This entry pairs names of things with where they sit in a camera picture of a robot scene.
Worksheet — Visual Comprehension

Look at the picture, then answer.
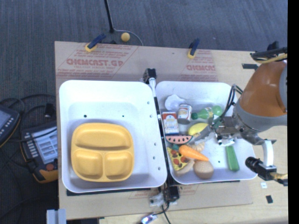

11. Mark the pizza slice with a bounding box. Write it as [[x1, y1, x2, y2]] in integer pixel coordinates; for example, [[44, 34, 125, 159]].
[[167, 146, 190, 172]]

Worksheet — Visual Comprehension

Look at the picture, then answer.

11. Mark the yellow lemon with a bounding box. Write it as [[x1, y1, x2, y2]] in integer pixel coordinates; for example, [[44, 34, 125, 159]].
[[187, 122, 209, 136]]

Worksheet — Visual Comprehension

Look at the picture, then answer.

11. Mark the tan croissant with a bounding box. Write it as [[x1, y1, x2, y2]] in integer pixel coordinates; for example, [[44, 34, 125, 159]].
[[188, 141, 206, 153]]

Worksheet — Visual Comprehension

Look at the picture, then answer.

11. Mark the black cylinder on white bracket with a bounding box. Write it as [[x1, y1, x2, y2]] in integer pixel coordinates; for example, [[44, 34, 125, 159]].
[[245, 140, 278, 181]]

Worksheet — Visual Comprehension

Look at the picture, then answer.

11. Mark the red and white carton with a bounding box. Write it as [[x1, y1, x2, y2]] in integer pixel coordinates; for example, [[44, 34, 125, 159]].
[[161, 111, 180, 135]]

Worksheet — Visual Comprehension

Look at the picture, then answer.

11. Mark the black block with thin wires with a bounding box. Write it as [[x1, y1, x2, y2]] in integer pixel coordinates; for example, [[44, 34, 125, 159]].
[[162, 185, 180, 203], [142, 68, 157, 84]]

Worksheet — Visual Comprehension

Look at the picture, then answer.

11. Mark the watermelon slice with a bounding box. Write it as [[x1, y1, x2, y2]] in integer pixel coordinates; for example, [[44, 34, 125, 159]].
[[165, 134, 194, 145]]

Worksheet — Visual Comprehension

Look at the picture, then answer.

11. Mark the small white and orange can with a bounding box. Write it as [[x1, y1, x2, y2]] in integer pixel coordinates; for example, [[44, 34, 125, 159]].
[[177, 104, 193, 125]]

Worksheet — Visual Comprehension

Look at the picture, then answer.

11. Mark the orange carrot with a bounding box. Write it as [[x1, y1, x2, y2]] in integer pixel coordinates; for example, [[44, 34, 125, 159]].
[[172, 144, 209, 162]]

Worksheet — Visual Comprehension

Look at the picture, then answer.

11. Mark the brown cardboard board red print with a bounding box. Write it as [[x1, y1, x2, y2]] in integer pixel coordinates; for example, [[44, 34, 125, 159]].
[[54, 41, 258, 220]]

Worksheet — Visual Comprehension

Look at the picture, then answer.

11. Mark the green bottle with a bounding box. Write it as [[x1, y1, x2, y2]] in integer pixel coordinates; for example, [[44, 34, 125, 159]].
[[191, 105, 223, 121]]

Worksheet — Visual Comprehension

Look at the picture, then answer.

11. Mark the white plastic tray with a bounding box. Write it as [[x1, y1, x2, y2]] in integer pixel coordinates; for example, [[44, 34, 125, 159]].
[[155, 80, 258, 185], [58, 79, 168, 194]]

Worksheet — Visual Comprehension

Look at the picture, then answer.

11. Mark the brown bread roll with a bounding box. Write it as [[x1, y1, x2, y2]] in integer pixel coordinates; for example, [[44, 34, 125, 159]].
[[193, 160, 214, 180]]

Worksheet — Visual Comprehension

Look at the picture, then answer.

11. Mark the yellow divided plate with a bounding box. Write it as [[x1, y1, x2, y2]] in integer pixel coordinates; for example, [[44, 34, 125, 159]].
[[71, 122, 135, 182]]

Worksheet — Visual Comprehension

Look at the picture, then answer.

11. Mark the thin black and white rod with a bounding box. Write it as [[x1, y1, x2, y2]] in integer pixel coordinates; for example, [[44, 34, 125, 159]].
[[149, 77, 169, 184]]

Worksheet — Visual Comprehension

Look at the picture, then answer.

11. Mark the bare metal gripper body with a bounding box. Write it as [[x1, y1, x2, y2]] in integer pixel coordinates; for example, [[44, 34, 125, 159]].
[[214, 115, 266, 146]]

